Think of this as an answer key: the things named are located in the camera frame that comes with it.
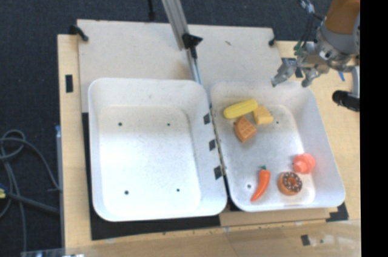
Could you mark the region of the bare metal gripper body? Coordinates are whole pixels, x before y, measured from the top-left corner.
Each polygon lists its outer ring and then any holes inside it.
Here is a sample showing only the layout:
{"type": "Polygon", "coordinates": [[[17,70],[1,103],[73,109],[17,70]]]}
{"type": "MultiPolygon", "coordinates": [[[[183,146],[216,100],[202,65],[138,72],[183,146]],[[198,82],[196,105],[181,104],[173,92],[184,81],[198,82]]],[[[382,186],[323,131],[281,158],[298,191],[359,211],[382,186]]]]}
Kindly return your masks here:
{"type": "Polygon", "coordinates": [[[318,74],[327,73],[329,69],[349,72],[349,55],[327,42],[298,42],[295,56],[297,66],[305,71],[315,70],[318,74]]]}

